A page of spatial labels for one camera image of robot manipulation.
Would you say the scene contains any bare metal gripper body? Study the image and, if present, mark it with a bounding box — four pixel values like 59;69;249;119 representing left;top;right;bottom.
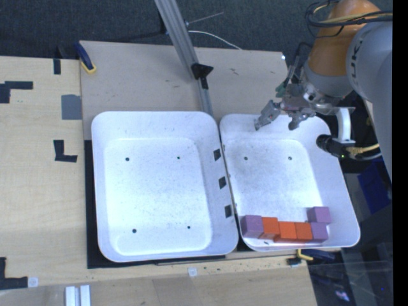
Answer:
279;82;336;115

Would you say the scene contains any white plastic tray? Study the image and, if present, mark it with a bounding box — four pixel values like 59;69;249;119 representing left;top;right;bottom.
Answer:
219;113;361;253
91;110;240;263

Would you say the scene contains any purple cube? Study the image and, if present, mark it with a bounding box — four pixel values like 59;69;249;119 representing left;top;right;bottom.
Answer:
306;206;333;224
240;214;264;239
309;222;330;242

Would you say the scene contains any orange cube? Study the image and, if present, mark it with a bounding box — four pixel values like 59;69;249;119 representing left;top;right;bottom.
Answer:
261;217;281;235
278;221;298;240
295;222;314;242

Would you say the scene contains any brown cardboard board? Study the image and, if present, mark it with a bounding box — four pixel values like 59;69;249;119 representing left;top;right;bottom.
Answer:
78;40;309;270

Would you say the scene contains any black cylinder on white bracket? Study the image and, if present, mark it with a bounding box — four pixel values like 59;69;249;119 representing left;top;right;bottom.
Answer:
316;106;356;159

